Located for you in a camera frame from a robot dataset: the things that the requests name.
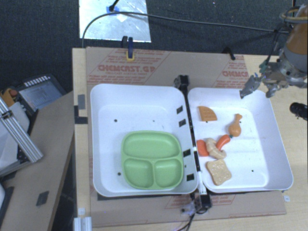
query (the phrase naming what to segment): cardboard sheet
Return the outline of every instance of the cardboard sheet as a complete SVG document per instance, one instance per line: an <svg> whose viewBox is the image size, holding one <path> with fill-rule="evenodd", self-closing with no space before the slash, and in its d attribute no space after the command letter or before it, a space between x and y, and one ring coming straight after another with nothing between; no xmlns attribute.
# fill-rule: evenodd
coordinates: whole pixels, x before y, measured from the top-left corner
<svg viewBox="0 0 308 231"><path fill-rule="evenodd" d="M248 79L244 57L227 54L134 50L127 62L125 49L87 48L87 93L99 83L172 86L178 75L189 75L190 86L242 88ZM90 203L93 227L186 221L181 209L189 195L104 198L92 182L91 116L88 108ZM238 218L286 214L280 191L212 195L212 208L196 219Z"/></svg>

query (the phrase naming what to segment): orange object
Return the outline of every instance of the orange object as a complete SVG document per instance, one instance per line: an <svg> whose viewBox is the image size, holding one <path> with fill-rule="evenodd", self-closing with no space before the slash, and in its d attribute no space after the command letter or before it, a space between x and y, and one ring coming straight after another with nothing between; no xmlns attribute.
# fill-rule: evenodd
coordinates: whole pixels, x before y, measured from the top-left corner
<svg viewBox="0 0 308 231"><path fill-rule="evenodd" d="M204 140L197 140L197 149L199 156L209 156Z"/></svg>
<svg viewBox="0 0 308 231"><path fill-rule="evenodd" d="M8 88L3 94L0 92L0 97L5 101L8 107L11 107L15 103L13 97L10 94L10 90L12 89Z"/></svg>
<svg viewBox="0 0 308 231"><path fill-rule="evenodd" d="M16 97L18 94L18 91L14 90L14 89L10 89L9 90L9 94L11 95L12 98Z"/></svg>
<svg viewBox="0 0 308 231"><path fill-rule="evenodd" d="M240 120L243 118L242 115L240 114L236 114L235 115L235 121L229 126L229 133L230 135L234 136L234 137L238 137L240 136L242 129L240 127Z"/></svg>
<svg viewBox="0 0 308 231"><path fill-rule="evenodd" d="M230 139L230 136L229 136L228 134L225 134L225 135L221 136L220 139L219 139L219 140L217 141L217 143L216 143L217 149L221 150L221 148L222 148L225 144L229 143L230 140L231 140L231 139Z"/></svg>
<svg viewBox="0 0 308 231"><path fill-rule="evenodd" d="M217 121L217 116L212 109L205 106L198 106L198 108L202 121Z"/></svg>

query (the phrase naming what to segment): toy food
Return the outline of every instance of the toy food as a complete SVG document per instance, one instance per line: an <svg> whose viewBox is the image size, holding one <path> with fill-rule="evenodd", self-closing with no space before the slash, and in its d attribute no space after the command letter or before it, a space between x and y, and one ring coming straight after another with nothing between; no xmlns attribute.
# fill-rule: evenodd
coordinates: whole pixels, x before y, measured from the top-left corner
<svg viewBox="0 0 308 231"><path fill-rule="evenodd" d="M208 152L206 149L206 143L204 140L197 140L197 149L199 156L208 156Z"/></svg>
<svg viewBox="0 0 308 231"><path fill-rule="evenodd" d="M224 159L227 154L225 151L220 151L216 147L216 141L212 138L208 138L205 141L206 143L206 149L210 156L216 158L216 159Z"/></svg>
<svg viewBox="0 0 308 231"><path fill-rule="evenodd" d="M213 183L217 186L221 185L232 177L232 174L228 170L227 165L223 159L209 161L205 166L212 176Z"/></svg>
<svg viewBox="0 0 308 231"><path fill-rule="evenodd" d="M205 106L198 106L202 121L217 121L215 112Z"/></svg>
<svg viewBox="0 0 308 231"><path fill-rule="evenodd" d="M229 126L229 133L234 137L240 136L242 129L240 127L240 120L242 119L242 115L236 114L234 122Z"/></svg>
<svg viewBox="0 0 308 231"><path fill-rule="evenodd" d="M217 149L221 150L221 148L222 148L225 144L229 143L230 140L231 140L231 139L230 139L230 136L229 136L228 134L225 134L225 135L221 136L220 139L219 139L219 140L217 141L217 143L216 143Z"/></svg>

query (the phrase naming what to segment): black carpet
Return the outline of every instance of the black carpet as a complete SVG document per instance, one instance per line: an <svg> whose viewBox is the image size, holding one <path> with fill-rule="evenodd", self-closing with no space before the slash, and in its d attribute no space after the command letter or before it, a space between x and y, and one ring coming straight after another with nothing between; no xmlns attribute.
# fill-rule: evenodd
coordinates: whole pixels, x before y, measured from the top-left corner
<svg viewBox="0 0 308 231"><path fill-rule="evenodd" d="M274 29L292 0L146 0L148 13ZM297 0L297 4L307 0ZM73 47L81 47L78 0L0 0L0 89L51 73L72 89ZM140 49L268 54L272 34L222 26L150 19L152 43ZM285 36L281 37L283 45ZM119 42L86 40L86 45L119 47Z"/></svg>

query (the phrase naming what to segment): green plate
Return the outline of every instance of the green plate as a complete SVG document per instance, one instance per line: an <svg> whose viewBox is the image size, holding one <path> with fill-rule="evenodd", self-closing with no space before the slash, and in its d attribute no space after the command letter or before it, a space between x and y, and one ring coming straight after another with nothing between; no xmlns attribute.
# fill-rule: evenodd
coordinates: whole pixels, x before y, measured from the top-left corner
<svg viewBox="0 0 308 231"><path fill-rule="evenodd" d="M170 133L136 131L127 134L121 147L125 180L134 188L174 188L183 178L180 143Z"/></svg>

